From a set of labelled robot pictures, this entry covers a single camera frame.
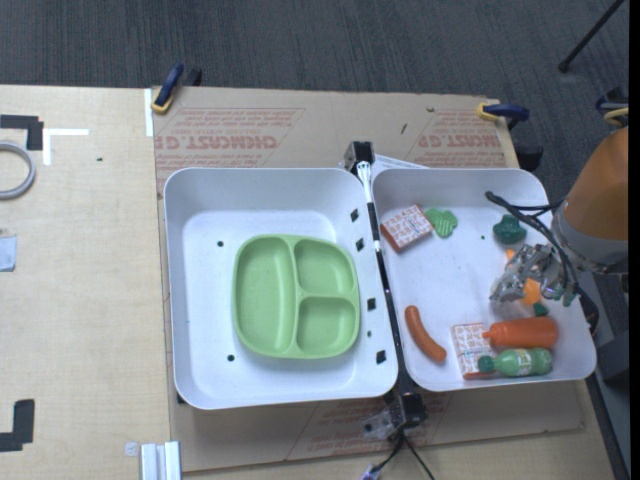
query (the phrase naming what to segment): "hot dog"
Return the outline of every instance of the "hot dog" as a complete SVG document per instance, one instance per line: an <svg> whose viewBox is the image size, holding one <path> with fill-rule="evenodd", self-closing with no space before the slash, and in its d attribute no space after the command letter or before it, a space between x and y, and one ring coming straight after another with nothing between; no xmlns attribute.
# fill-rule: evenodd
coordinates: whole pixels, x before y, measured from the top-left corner
<svg viewBox="0 0 640 480"><path fill-rule="evenodd" d="M422 320L420 320L418 308L415 306L407 306L404 310L404 318L407 322L409 334L411 334L418 348L434 361L444 361L447 357L447 351L429 336L429 333L422 325Z"/></svg>

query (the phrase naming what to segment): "orange bottle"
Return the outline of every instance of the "orange bottle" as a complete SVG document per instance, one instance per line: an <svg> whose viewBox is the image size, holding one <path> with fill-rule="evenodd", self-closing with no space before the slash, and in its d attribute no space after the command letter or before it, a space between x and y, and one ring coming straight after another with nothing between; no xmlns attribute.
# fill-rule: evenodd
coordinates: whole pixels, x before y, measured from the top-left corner
<svg viewBox="0 0 640 480"><path fill-rule="evenodd" d="M482 333L494 347L551 348L558 341L558 324L548 316L496 322Z"/></svg>

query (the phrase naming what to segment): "bottle label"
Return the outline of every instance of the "bottle label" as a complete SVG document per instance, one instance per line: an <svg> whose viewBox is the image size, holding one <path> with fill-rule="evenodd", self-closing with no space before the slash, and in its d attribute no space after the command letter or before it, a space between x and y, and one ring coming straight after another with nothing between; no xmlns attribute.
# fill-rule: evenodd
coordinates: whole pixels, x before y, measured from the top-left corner
<svg viewBox="0 0 640 480"><path fill-rule="evenodd" d="M517 348L514 350L518 360L518 377L524 377L531 373L531 354L527 350Z"/></svg>

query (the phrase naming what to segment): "green divided plate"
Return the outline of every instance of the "green divided plate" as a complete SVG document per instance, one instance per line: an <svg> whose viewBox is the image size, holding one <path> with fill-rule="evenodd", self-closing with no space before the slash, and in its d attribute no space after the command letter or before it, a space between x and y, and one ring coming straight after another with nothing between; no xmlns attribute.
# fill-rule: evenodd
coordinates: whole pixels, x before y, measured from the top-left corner
<svg viewBox="0 0 640 480"><path fill-rule="evenodd" d="M346 352L360 326L351 256L305 236L248 240L234 265L233 322L240 340L265 356L320 359Z"/></svg>

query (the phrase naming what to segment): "tape roll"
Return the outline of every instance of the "tape roll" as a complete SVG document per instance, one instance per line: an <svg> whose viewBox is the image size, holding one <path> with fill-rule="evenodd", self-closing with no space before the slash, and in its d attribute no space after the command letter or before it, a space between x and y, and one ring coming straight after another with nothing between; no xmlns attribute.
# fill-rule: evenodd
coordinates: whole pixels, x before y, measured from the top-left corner
<svg viewBox="0 0 640 480"><path fill-rule="evenodd" d="M29 173L20 185L10 190L0 190L0 200L15 199L29 190L29 187L33 184L33 180L36 177L36 164L33 162L33 158L31 158L31 155L25 148L18 146L17 144L13 144L12 142L0 142L0 151L9 151L17 154L22 157L29 166Z"/></svg>

